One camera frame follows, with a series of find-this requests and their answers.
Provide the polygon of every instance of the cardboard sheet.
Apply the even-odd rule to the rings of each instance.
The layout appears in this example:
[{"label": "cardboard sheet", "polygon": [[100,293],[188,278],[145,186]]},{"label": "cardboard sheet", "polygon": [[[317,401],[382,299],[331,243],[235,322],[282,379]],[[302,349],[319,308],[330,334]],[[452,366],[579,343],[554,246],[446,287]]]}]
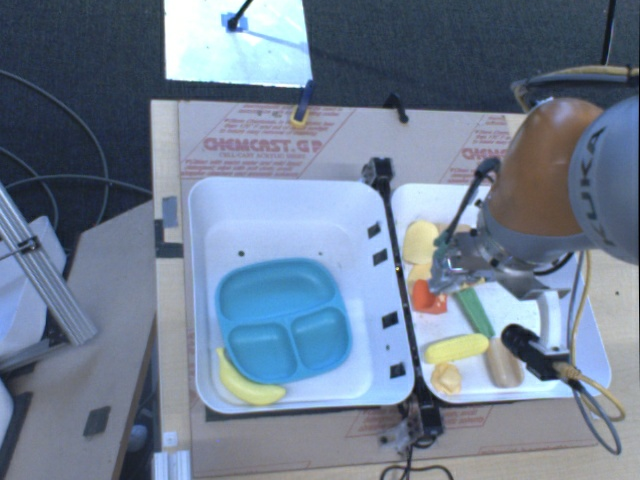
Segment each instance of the cardboard sheet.
[{"label": "cardboard sheet", "polygon": [[[292,128],[290,105],[180,102],[183,223],[186,197],[206,176],[357,180],[371,157],[393,159],[394,187],[464,183],[478,162],[502,156],[521,116],[312,107]],[[189,250],[184,233],[185,253]],[[185,286],[190,261],[185,257]],[[379,435],[400,422],[396,407],[225,417],[195,389],[193,301],[186,290],[192,473],[195,478],[392,462]],[[454,457],[594,444],[572,399],[442,409],[445,434],[420,458]]]}]

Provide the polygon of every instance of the white mounting plate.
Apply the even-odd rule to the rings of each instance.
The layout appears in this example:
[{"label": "white mounting plate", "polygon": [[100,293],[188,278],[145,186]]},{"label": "white mounting plate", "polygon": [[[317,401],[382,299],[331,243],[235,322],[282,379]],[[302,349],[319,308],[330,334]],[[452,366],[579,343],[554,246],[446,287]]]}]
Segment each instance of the white mounting plate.
[{"label": "white mounting plate", "polygon": [[245,0],[164,0],[169,80],[304,87],[311,74],[302,0],[254,0],[246,30],[222,16]]}]

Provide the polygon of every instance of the yellow cable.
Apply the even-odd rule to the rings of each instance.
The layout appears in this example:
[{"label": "yellow cable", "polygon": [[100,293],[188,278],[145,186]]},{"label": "yellow cable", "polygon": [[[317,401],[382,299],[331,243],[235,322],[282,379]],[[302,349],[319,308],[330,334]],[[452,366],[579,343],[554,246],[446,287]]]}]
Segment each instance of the yellow cable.
[{"label": "yellow cable", "polygon": [[[614,76],[639,76],[640,70],[638,68],[624,67],[624,66],[577,66],[573,68],[561,69],[558,71],[551,71],[541,76],[553,76],[553,75],[614,75]],[[528,80],[521,80],[511,85],[511,90],[516,98],[516,101],[525,113],[531,110],[531,107],[527,104],[524,97],[526,96]]]},{"label": "yellow cable", "polygon": [[[619,414],[615,417],[609,416],[611,421],[622,421],[626,412],[624,406],[618,400],[615,395],[609,391],[607,388],[596,382],[590,377],[584,375],[577,367],[576,367],[576,342],[578,336],[578,328],[580,327],[580,320],[582,319],[582,314],[584,312],[584,308],[587,302],[587,296],[589,293],[589,286],[591,284],[591,252],[586,252],[586,273],[585,273],[585,281],[584,281],[584,289],[582,290],[582,297],[580,298],[580,305],[578,306],[578,311],[576,312],[576,316],[573,323],[573,328],[571,329],[571,336],[569,338],[569,354],[571,358],[571,364],[565,362],[554,363],[553,367],[558,372],[560,377],[567,380],[578,380],[589,384],[591,387],[599,391],[604,397],[606,397],[615,407],[618,409]],[[589,400],[584,396],[580,395],[582,401],[585,403],[589,410],[593,413],[596,412],[596,409],[591,405]]]}]

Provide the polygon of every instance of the yellow corn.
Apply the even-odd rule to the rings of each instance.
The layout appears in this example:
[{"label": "yellow corn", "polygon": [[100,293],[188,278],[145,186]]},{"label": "yellow corn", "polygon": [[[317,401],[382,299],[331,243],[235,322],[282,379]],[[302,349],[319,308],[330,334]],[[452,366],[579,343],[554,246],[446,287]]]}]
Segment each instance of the yellow corn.
[{"label": "yellow corn", "polygon": [[429,345],[424,353],[427,363],[439,364],[464,359],[486,352],[489,339],[480,333],[456,336]]}]

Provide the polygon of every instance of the black cable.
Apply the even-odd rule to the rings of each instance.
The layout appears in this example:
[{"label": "black cable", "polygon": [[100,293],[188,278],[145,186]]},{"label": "black cable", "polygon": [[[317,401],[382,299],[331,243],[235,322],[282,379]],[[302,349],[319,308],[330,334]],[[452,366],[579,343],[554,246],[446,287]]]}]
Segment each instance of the black cable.
[{"label": "black cable", "polygon": [[[18,82],[18,83],[20,83],[22,85],[25,85],[26,87],[29,87],[30,89],[34,90],[35,92],[37,92],[38,94],[40,94],[41,96],[43,96],[44,98],[48,99],[50,102],[54,103],[55,105],[60,107],[62,110],[64,110],[67,113],[67,115],[69,115],[77,124],[79,124],[80,127],[89,136],[89,138],[91,139],[91,141],[95,145],[96,149],[98,150],[98,155],[100,156],[100,163],[101,163],[101,166],[102,166],[102,173],[103,173],[105,178],[109,178],[109,167],[107,165],[107,159],[105,157],[104,150],[102,149],[102,146],[100,145],[100,141],[98,140],[96,135],[93,133],[93,131],[91,131],[91,128],[89,128],[89,125],[87,123],[85,123],[84,120],[78,114],[76,114],[73,110],[71,110],[71,108],[69,108],[66,104],[64,104],[62,101],[60,101],[58,98],[56,98],[53,94],[48,93],[42,87],[30,82],[26,78],[22,78],[21,76],[18,76],[18,75],[15,75],[13,73],[10,73],[9,71],[5,71],[4,69],[0,69],[0,76],[5,76],[5,77],[13,80],[14,82]],[[109,203],[109,185],[105,185],[105,187],[104,187],[104,196],[103,196],[103,200],[102,200],[102,208],[100,209],[100,214],[98,215],[98,218],[96,219],[96,226],[98,224],[100,224],[102,222],[102,220],[104,219],[104,215],[105,215],[105,213],[107,211],[107,204],[108,203]]]},{"label": "black cable", "polygon": [[462,217],[464,210],[467,208],[467,206],[469,206],[471,200],[475,197],[476,191],[478,190],[480,184],[489,177],[489,173],[491,173],[492,171],[498,172],[499,169],[500,159],[498,158],[486,158],[482,162],[480,162],[480,165],[478,165],[474,173],[474,178],[471,181],[466,194],[462,198],[462,202],[458,207],[458,211],[455,217],[451,221],[451,224],[449,224],[449,227],[447,227],[447,229],[445,229],[445,231],[443,232],[443,240],[445,244],[448,244],[451,241],[451,238],[453,237],[453,234],[458,227],[460,217]]},{"label": "black cable", "polygon": [[410,476],[410,474],[412,472],[419,473],[419,472],[432,471],[432,470],[442,471],[445,475],[447,475],[447,478],[449,480],[455,480],[453,478],[453,475],[451,474],[451,471],[449,471],[444,466],[440,466],[440,465],[424,466],[424,467],[413,467],[412,466],[411,463],[412,463],[412,460],[413,460],[413,449],[414,448],[421,448],[421,449],[428,448],[429,446],[433,445],[434,442],[435,442],[435,438],[431,440],[431,443],[428,446],[417,446],[417,443],[411,445],[411,447],[409,448],[409,451],[407,453],[407,463],[406,463],[406,465],[400,466],[398,464],[393,464],[391,466],[387,466],[380,473],[380,480],[385,480],[385,477],[387,476],[387,474],[390,471],[396,471],[396,470],[402,471],[402,476],[398,480],[410,480],[409,476]]},{"label": "black cable", "polygon": [[542,87],[554,84],[581,86],[585,84],[632,84],[638,83],[637,76],[611,75],[606,73],[553,73],[529,78],[526,87]]},{"label": "black cable", "polygon": [[548,268],[547,270],[534,270],[533,273],[536,276],[547,276],[549,274],[553,274],[564,267],[572,257],[573,253],[569,252],[560,261],[554,263],[551,268]]},{"label": "black cable", "polygon": [[[20,157],[14,155],[8,149],[5,149],[2,146],[0,146],[0,154],[3,154],[4,156],[9,158],[10,160],[13,160],[16,164],[18,164],[25,171],[27,171],[29,174],[31,174],[31,176],[38,177],[38,173],[35,171],[35,169],[33,169],[29,164],[27,164]],[[56,198],[53,195],[53,192],[51,192],[51,189],[49,188],[49,185],[47,185],[44,182],[40,182],[40,184],[42,185],[43,190],[47,193],[47,195],[49,196],[49,200],[51,201],[51,206],[53,207],[53,222],[51,224],[53,226],[53,229],[57,230],[58,229],[58,223],[60,221],[60,209],[59,209],[59,206],[58,206],[58,202],[56,201]]]},{"label": "black cable", "polygon": [[419,450],[426,450],[427,448],[431,448],[436,442],[435,437],[421,437],[415,443],[413,443],[414,448],[418,448]]},{"label": "black cable", "polygon": [[607,9],[607,24],[604,29],[604,42],[602,44],[602,56],[600,64],[609,64],[609,56],[611,55],[611,39],[613,37],[613,24],[616,14],[617,0],[609,0],[609,8]]},{"label": "black cable", "polygon": [[139,187],[137,185],[133,185],[132,183],[127,183],[125,181],[113,180],[111,178],[104,178],[102,176],[90,176],[88,174],[47,174],[44,176],[36,176],[33,178],[26,178],[24,180],[14,181],[6,186],[6,189],[12,189],[18,187],[20,185],[24,185],[26,183],[35,183],[39,181],[46,180],[84,180],[84,181],[97,181],[99,183],[104,183],[105,185],[115,185],[117,187],[126,188],[129,190],[133,190],[135,192],[139,192],[141,194],[152,196],[153,192],[151,190],[147,190],[146,188]]}]

